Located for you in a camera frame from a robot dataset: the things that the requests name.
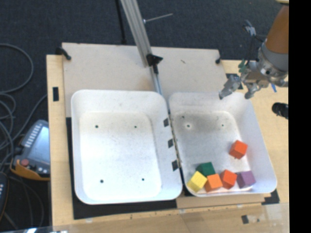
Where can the white plastic tray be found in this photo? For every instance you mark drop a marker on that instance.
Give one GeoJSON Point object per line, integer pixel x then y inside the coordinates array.
{"type": "Point", "coordinates": [209, 139]}
{"type": "Point", "coordinates": [119, 154]}

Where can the green cube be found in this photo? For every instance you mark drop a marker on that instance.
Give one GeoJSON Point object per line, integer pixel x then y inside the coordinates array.
{"type": "Point", "coordinates": [206, 168]}

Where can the orange cube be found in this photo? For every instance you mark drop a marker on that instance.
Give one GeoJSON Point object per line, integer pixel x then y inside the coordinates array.
{"type": "Point", "coordinates": [213, 183]}

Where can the yellow cube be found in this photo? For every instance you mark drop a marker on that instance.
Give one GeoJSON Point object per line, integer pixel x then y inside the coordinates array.
{"type": "Point", "coordinates": [196, 181]}

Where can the pale flat board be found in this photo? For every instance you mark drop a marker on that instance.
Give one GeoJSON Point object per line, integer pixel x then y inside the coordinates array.
{"type": "Point", "coordinates": [104, 67]}

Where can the purple cube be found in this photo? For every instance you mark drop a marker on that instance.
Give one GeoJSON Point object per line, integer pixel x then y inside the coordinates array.
{"type": "Point", "coordinates": [246, 179]}

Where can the black cylinder on white bracket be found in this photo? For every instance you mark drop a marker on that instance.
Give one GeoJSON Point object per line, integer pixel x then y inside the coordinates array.
{"type": "Point", "coordinates": [280, 109]}

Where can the red-orange cube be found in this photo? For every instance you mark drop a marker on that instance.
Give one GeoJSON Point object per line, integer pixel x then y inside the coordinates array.
{"type": "Point", "coordinates": [228, 178]}
{"type": "Point", "coordinates": [238, 149]}

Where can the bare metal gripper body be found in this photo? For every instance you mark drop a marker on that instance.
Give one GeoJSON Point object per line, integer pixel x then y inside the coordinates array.
{"type": "Point", "coordinates": [266, 74]}

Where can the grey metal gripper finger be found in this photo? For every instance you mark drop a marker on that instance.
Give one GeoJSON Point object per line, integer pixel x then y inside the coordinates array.
{"type": "Point", "coordinates": [252, 88]}
{"type": "Point", "coordinates": [229, 86]}

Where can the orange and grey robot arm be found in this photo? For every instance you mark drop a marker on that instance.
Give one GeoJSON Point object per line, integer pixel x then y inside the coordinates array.
{"type": "Point", "coordinates": [279, 33]}

